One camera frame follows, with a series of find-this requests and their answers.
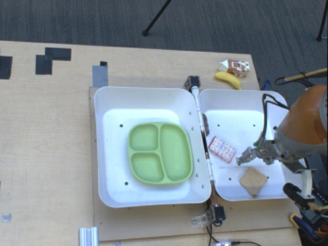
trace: green divided plate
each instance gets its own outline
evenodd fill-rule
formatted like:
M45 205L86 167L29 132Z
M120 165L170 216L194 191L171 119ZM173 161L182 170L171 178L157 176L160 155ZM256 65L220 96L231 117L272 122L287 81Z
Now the green divided plate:
M128 136L128 154L133 175L146 183L182 182L193 171L188 135L177 124L152 122L134 126Z

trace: tan sponge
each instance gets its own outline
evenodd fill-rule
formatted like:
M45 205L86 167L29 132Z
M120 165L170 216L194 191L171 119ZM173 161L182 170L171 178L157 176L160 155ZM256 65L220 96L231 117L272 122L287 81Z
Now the tan sponge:
M267 181L266 176L258 172L256 169L249 167L245 174L240 178L239 183L250 195L256 196Z

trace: wooden tabletop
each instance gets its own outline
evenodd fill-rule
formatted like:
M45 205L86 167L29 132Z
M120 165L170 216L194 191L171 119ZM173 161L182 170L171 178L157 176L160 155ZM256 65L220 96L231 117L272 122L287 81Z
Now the wooden tabletop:
M72 57L54 60L52 75L36 75L36 55L44 55L45 47L70 48ZM0 245L78 245L79 228L95 225L89 89L92 66L100 61L108 63L111 86L181 88L197 75L201 89L232 89L214 78L218 64L248 61L251 71L241 79L242 88L259 89L247 54L1 41L0 56L13 57L10 79L0 79L0 214L12 216L0 222ZM214 231L218 239L301 245L288 221L297 212L292 201L222 204L227 220ZM152 221L152 227L160 223ZM120 233L100 245L207 245L209 239L204 230L174 230L179 223L165 225L162 233L122 223Z

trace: tripod leg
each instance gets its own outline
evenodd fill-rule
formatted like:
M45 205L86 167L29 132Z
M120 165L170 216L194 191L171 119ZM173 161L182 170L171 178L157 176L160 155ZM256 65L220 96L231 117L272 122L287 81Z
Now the tripod leg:
M163 5L163 7L160 9L160 11L157 13L157 15L154 17L154 19L151 21L151 23L148 25L148 27L143 30L142 32L142 35L143 36L147 36L148 35L148 32L149 30L152 28L152 26L155 24L155 22L157 21L157 19L160 17L160 15L164 12L165 8L169 5L169 3L171 2L172 0L167 0L165 2L165 4Z
M326 15L327 15L327 3L328 3L328 0L326 0L326 5L324 6L322 21L321 21L320 31L317 36L317 41L321 41L321 39L322 39L322 31L324 28L324 22L326 21Z

